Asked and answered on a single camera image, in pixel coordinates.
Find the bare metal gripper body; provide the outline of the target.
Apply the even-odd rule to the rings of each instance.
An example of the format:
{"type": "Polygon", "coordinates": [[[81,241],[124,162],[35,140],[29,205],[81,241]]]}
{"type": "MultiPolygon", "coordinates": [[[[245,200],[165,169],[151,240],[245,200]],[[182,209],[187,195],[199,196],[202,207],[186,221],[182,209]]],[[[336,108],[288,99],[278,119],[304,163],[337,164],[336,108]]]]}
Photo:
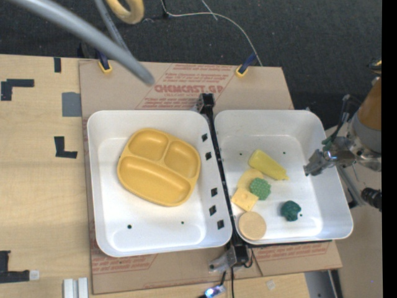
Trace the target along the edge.
{"type": "Polygon", "coordinates": [[[358,137],[329,136],[322,144],[327,162],[344,168],[358,163],[373,171],[381,171],[381,153],[366,147],[358,137]]]}

